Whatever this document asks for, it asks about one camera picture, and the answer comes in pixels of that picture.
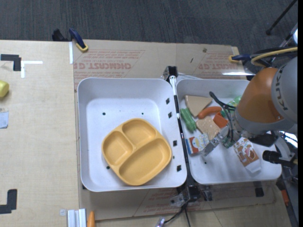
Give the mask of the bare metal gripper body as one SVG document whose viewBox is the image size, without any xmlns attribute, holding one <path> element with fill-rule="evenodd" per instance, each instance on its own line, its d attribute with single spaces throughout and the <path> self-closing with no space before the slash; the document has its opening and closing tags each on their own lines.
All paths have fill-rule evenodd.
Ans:
<svg viewBox="0 0 303 227">
<path fill-rule="evenodd" d="M 241 128 L 238 126 L 226 126 L 217 135 L 218 141 L 225 147 L 232 147 L 241 138 Z"/>
</svg>

